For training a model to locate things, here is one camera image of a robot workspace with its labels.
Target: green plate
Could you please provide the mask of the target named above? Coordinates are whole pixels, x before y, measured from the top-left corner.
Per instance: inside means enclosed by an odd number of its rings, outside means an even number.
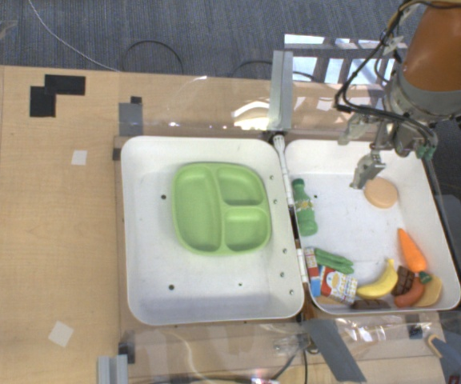
[[[265,246],[271,236],[263,181],[245,166],[193,163],[172,186],[175,233],[200,254],[237,254]]]

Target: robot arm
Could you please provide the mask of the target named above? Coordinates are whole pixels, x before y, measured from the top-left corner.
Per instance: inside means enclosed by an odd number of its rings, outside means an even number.
[[[355,189],[362,189],[367,180],[385,167],[380,150],[394,149],[401,157],[414,151],[418,158],[430,159],[437,138],[435,133],[428,134],[428,127],[453,118],[461,123],[461,0],[415,1],[431,3],[421,18],[401,70],[387,83],[384,111],[354,108],[346,99],[350,80],[336,96],[338,109],[355,112],[339,139],[340,144],[356,139],[371,124],[377,126],[371,153],[359,161],[355,170],[351,183]],[[410,4],[406,0],[402,7]],[[394,37],[393,24],[386,31],[388,38]],[[380,46],[386,46],[387,41],[383,39]],[[347,106],[339,105],[340,94]]]

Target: brown chocolate piece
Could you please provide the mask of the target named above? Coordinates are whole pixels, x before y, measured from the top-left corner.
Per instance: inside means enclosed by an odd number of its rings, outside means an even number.
[[[377,310],[377,309],[390,309],[391,307],[383,300],[355,300],[351,305],[354,310]]]
[[[412,287],[412,282],[414,281],[415,273],[406,267],[398,267],[398,282],[394,289],[392,289],[391,294],[393,296],[399,296],[405,294]]]

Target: bottle cap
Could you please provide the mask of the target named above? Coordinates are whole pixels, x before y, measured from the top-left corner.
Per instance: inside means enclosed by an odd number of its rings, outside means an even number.
[[[295,179],[295,180],[292,182],[292,185],[293,185],[293,186],[297,186],[297,185],[305,186],[305,182],[303,181],[303,179],[298,178],[298,179]]]

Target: white wire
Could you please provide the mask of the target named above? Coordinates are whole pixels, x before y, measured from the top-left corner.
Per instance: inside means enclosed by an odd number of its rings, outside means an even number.
[[[73,50],[75,53],[78,53],[79,55],[81,55],[83,58],[85,58],[86,60],[88,60],[89,62],[93,62],[94,64],[96,64],[97,66],[100,66],[102,68],[105,68],[107,70],[111,70],[111,71],[117,71],[117,72],[120,72],[120,70],[117,70],[116,68],[112,68],[110,66],[105,66],[104,64],[94,60],[93,58],[90,58],[89,56],[87,56],[86,54],[82,53],[81,51],[79,51],[77,48],[71,46],[68,42],[66,42],[65,40],[63,40],[62,38],[60,38],[58,35],[56,35],[52,29],[50,29],[47,24],[44,23],[44,21],[42,20],[42,17],[40,17],[40,14],[38,13],[37,9],[35,8],[35,5],[33,4],[33,2],[31,0],[27,0],[28,3],[30,4],[31,6],[31,9],[33,10],[33,12],[35,13],[35,15],[37,16],[38,20],[40,21],[40,24],[42,24],[42,26],[46,29],[46,31],[52,35],[54,38],[56,38],[59,42],[61,42],[64,46],[70,48],[71,50]]]

